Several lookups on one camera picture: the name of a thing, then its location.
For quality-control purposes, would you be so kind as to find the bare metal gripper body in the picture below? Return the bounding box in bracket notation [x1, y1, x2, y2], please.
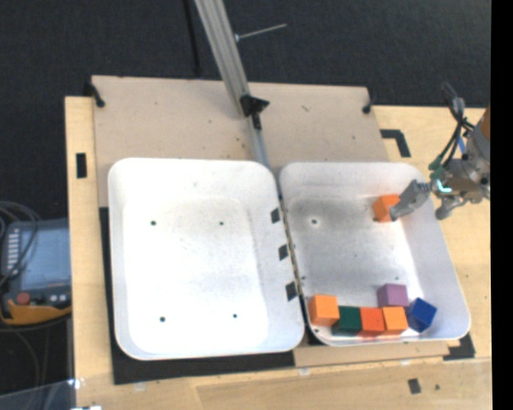
[429, 155, 492, 205]

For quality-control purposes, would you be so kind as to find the orange cube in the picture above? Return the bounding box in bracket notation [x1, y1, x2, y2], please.
[381, 305, 410, 336]
[372, 194, 402, 224]
[307, 294, 341, 328]

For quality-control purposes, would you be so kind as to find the white plastic tray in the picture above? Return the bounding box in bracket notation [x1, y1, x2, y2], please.
[278, 161, 472, 349]
[107, 156, 306, 362]

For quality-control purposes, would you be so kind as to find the purple cube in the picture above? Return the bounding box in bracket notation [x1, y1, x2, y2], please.
[375, 283, 411, 309]

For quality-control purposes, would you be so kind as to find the blue cube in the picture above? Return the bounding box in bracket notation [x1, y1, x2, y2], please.
[405, 296, 439, 334]

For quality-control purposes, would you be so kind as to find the red-orange cube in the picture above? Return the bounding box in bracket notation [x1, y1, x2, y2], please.
[357, 307, 387, 337]

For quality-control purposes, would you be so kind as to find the thin black and white rod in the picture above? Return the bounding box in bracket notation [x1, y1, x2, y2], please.
[277, 190, 305, 301]

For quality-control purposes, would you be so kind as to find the green cube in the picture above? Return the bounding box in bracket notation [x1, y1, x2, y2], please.
[330, 305, 363, 337]

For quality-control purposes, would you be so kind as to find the brown cardboard board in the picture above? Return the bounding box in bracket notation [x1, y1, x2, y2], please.
[90, 74, 451, 369]

